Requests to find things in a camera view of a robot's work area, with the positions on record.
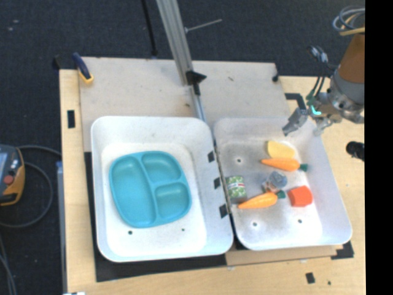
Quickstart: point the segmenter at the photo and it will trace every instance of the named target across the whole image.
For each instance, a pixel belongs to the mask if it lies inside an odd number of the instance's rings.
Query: dark carpet
[[[155,0],[146,0],[158,58],[172,59]],[[193,60],[276,63],[281,75],[317,76],[307,53],[322,47],[338,64],[350,37],[332,28],[339,11],[365,0],[178,0],[189,32]],[[141,0],[0,0],[0,144],[26,144],[61,150],[58,71],[74,68],[71,55],[150,58],[152,46]],[[36,224],[21,229],[0,226],[17,293],[62,294],[56,162],[38,149],[23,156],[43,169],[53,186],[53,203]],[[16,205],[0,208],[0,222],[28,222],[45,209],[50,188],[32,168]],[[0,294],[8,294],[0,264]]]

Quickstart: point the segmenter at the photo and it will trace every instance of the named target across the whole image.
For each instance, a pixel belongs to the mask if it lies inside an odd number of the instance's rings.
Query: orange and black device
[[[25,163],[17,147],[0,144],[0,207],[17,203],[25,187]]]

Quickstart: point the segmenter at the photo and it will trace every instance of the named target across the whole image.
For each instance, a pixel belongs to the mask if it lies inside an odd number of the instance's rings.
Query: wooden table
[[[280,77],[286,93],[303,97],[315,77]],[[107,294],[365,294],[364,163],[346,153],[350,141],[364,142],[364,125],[344,120],[322,135],[333,174],[351,220],[353,258],[267,258],[259,264],[143,275],[97,282],[84,164],[76,70],[60,70],[64,180],[64,292]],[[73,111],[75,124],[69,126]]]

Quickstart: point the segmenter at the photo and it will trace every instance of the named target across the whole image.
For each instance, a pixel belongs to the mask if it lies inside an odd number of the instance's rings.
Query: blue plate
[[[183,169],[166,152],[119,157],[109,169],[109,183],[117,211],[132,227],[174,222],[185,216],[192,204]]]

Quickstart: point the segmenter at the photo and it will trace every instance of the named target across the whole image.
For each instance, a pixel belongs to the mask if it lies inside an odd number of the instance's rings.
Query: red button
[[[6,177],[4,177],[3,182],[6,185],[10,185],[14,182],[14,177],[11,175],[7,175]]]

